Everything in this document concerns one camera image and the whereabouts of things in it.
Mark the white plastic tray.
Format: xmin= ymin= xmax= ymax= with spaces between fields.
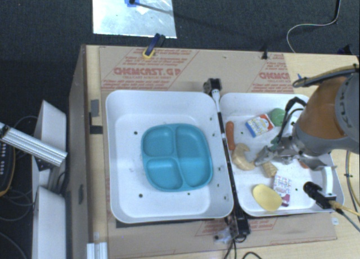
xmin=105 ymin=89 xmax=235 ymax=224
xmin=219 ymin=92 xmax=345 ymax=217

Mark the white blue red carton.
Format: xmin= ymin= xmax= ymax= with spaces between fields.
xmin=245 ymin=113 xmax=275 ymax=139

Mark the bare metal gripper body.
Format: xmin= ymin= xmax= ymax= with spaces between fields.
xmin=269 ymin=136 xmax=308 ymax=166

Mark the yellow oval crisp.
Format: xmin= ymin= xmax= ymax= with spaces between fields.
xmin=251 ymin=183 xmax=283 ymax=212

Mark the green round toy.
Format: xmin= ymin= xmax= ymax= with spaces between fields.
xmin=269 ymin=108 xmax=286 ymax=127

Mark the brown cardboard board red print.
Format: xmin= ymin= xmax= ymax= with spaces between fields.
xmin=98 ymin=46 xmax=338 ymax=253

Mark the beige croissant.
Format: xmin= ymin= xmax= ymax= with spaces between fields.
xmin=231 ymin=142 xmax=256 ymax=172

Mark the beige bread piece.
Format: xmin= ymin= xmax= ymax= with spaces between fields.
xmin=262 ymin=161 xmax=279 ymax=178

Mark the orange sausage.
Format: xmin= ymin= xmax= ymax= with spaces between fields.
xmin=225 ymin=120 xmax=237 ymax=151

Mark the thin black and white rod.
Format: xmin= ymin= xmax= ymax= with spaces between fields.
xmin=211 ymin=89 xmax=246 ymax=226

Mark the white packet red print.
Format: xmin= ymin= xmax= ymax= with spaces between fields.
xmin=273 ymin=173 xmax=293 ymax=208

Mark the blue divided plate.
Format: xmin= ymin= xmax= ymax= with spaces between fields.
xmin=140 ymin=123 xmax=214 ymax=193

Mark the black cylinder on white bracket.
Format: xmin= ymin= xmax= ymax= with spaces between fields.
xmin=303 ymin=162 xmax=338 ymax=211

